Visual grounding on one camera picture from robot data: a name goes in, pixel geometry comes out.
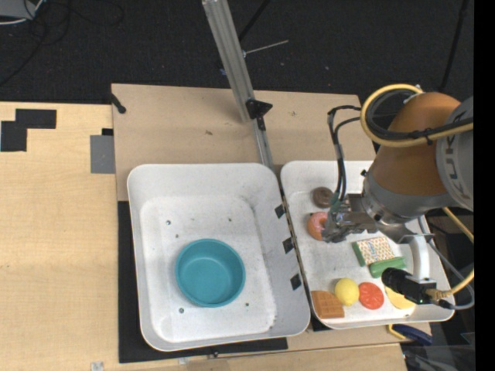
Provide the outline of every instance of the wooden board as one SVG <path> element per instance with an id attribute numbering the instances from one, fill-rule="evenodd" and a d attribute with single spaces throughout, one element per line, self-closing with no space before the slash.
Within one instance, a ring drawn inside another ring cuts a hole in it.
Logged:
<path id="1" fill-rule="evenodd" d="M 16 108 L 56 109 L 57 124 L 29 129 L 26 152 L 0 152 L 0 368 L 88 371 L 102 361 L 105 371 L 178 369 L 178 359 L 118 363 L 116 178 L 90 173 L 90 136 L 112 128 L 112 107 L 0 103 L 0 119 L 14 120 Z M 387 342 L 395 343 L 361 348 Z M 402 369 L 397 342 L 385 327 L 308 330 L 288 338 L 298 355 L 269 354 L 266 364 L 318 369 L 331 360 L 362 369 L 363 353 L 373 353 L 384 369 Z M 245 356 L 229 367 L 260 368 L 263 360 Z"/>
<path id="2" fill-rule="evenodd" d="M 115 161 L 119 200 L 127 200 L 127 177 L 146 163 L 259 162 L 251 123 L 242 123 L 230 89 L 113 84 L 113 94 L 127 108 L 114 109 Z M 335 160 L 326 123 L 336 106 L 359 106 L 355 95 L 258 91 L 273 104 L 265 115 L 276 172 L 290 161 Z M 340 111 L 336 123 L 356 117 Z M 343 127 L 345 158 L 374 159 L 371 140 L 359 122 Z"/>

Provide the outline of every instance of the black tape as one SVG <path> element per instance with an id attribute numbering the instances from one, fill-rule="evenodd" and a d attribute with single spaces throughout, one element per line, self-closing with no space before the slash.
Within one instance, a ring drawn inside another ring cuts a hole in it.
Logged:
<path id="1" fill-rule="evenodd" d="M 55 129 L 56 110 L 15 109 L 15 121 L 3 121 L 0 151 L 27 151 L 28 129 Z"/>
<path id="2" fill-rule="evenodd" d="M 284 206 L 282 204 L 278 205 L 275 208 L 275 212 L 277 213 L 277 217 L 278 218 L 282 217 L 284 215 L 284 213 L 285 213 Z"/>
<path id="3" fill-rule="evenodd" d="M 292 238 L 287 238 L 282 242 L 284 245 L 285 254 L 291 251 L 294 248 L 294 243 L 292 242 Z"/>
<path id="4" fill-rule="evenodd" d="M 302 284 L 301 282 L 301 277 L 299 274 L 295 274 L 293 277 L 291 277 L 291 285 L 292 285 L 292 290 L 295 290 Z"/>

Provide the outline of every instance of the yellow cable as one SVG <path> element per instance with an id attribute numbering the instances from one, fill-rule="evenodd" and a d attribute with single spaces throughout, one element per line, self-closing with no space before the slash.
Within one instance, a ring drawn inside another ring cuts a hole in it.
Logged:
<path id="1" fill-rule="evenodd" d="M 400 332 L 394 330 L 394 325 L 387 325 L 387 331 L 389 334 L 392 334 L 396 338 L 405 339 L 405 336 L 403 336 Z"/>
<path id="2" fill-rule="evenodd" d="M 442 208 L 442 210 L 448 217 L 450 217 L 450 219 L 454 222 L 454 224 L 456 224 L 458 228 L 465 233 L 465 235 L 469 238 L 469 240 L 472 243 L 474 243 L 474 235 L 471 233 L 471 231 L 467 229 L 467 227 L 461 222 L 461 220 L 459 220 L 448 207 L 444 207 Z M 454 288 L 451 288 L 450 290 L 446 290 L 446 291 L 441 291 L 433 288 L 426 290 L 426 294 L 434 298 L 435 300 L 440 300 L 442 298 L 455 294 L 458 291 L 461 291 L 465 286 L 467 286 L 471 282 L 472 279 L 474 279 L 474 268 L 471 270 L 469 275 L 467 275 L 463 279 L 463 281 L 461 281 L 456 286 L 454 286 Z"/>
<path id="3" fill-rule="evenodd" d="M 360 115 L 360 122 L 361 126 L 363 127 L 364 133 L 375 143 L 378 143 L 379 145 L 384 145 L 388 147 L 411 147 L 413 145 L 423 145 L 426 143 L 428 140 L 426 137 L 421 137 L 417 139 L 404 139 L 404 140 L 388 140 L 388 139 L 383 139 L 379 138 L 376 136 L 371 129 L 368 127 L 368 124 L 366 122 L 366 111 L 368 107 L 371 105 L 371 102 L 373 102 L 377 97 L 380 95 L 389 92 L 391 90 L 411 90 L 413 92 L 416 92 L 417 94 L 422 94 L 422 90 L 418 89 L 417 87 L 414 87 L 412 85 L 406 84 L 406 83 L 397 83 L 397 84 L 392 84 L 392 85 L 387 85 L 385 87 L 380 88 L 379 90 L 376 90 L 373 92 L 364 102 L 363 107 L 361 108 L 361 115 Z M 447 131 L 442 131 L 436 134 L 431 134 L 428 136 L 428 139 L 433 141 L 437 140 L 439 138 L 444 138 L 445 136 L 451 136 L 453 134 L 458 134 L 464 131 L 470 131 L 474 128 L 474 124 L 464 124 L 461 125 L 457 128 L 449 129 Z"/>

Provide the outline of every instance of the white tray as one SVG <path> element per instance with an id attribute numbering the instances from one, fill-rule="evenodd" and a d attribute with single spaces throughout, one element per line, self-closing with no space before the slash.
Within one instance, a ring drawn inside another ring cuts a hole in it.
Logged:
<path id="1" fill-rule="evenodd" d="M 346 162 L 347 192 L 361 193 L 363 188 L 363 169 L 368 170 L 371 162 Z M 336 162 L 321 161 L 293 161 L 284 165 L 281 171 L 282 188 L 285 200 L 288 204 L 288 213 L 291 217 L 296 243 L 301 258 L 302 271 L 306 278 L 309 291 L 324 290 L 333 292 L 335 283 L 342 277 L 349 277 L 358 284 L 370 281 L 378 285 L 384 292 L 384 285 L 380 278 L 373 278 L 366 267 L 361 267 L 353 252 L 351 243 L 357 240 L 372 237 L 383 237 L 380 233 L 351 234 L 340 243 L 326 243 L 313 239 L 306 230 L 306 221 L 310 213 L 328 211 L 314 205 L 311 199 L 311 191 L 317 187 L 325 186 L 334 190 L 336 188 L 337 165 Z M 425 217 L 421 223 L 426 232 L 428 226 Z M 407 227 L 421 233 L 420 222 L 414 220 Z M 413 260 L 411 248 L 407 244 L 398 245 L 392 240 L 389 243 L 396 256 L 404 256 L 406 270 L 413 272 Z M 449 282 L 443 270 L 442 263 L 430 247 L 428 248 L 430 260 L 430 278 L 437 280 L 438 287 L 449 289 Z M 452 317 L 453 310 L 440 308 L 436 305 L 418 305 L 412 311 L 395 308 L 384 293 L 385 303 L 380 309 L 369 310 L 360 302 L 350 307 L 344 307 L 343 318 L 319 318 L 330 328 L 354 328 L 371 325 L 388 325 L 393 323 L 413 322 L 441 322 Z M 453 297 L 447 298 L 454 303 Z"/>
<path id="2" fill-rule="evenodd" d="M 309 304 L 295 251 L 285 252 L 288 221 L 274 173 L 260 164 L 141 165 L 128 177 L 141 330 L 158 350 L 296 335 Z M 232 246 L 246 268 L 241 294 L 219 308 L 182 294 L 175 260 L 204 238 Z"/>

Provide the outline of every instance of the blue bowl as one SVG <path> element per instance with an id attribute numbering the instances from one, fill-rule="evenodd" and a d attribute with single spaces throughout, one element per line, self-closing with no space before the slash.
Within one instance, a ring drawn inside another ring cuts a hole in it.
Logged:
<path id="1" fill-rule="evenodd" d="M 246 270 L 232 247 L 219 240 L 200 239 L 181 250 L 176 280 L 191 302 L 215 308 L 229 304 L 241 293 Z"/>

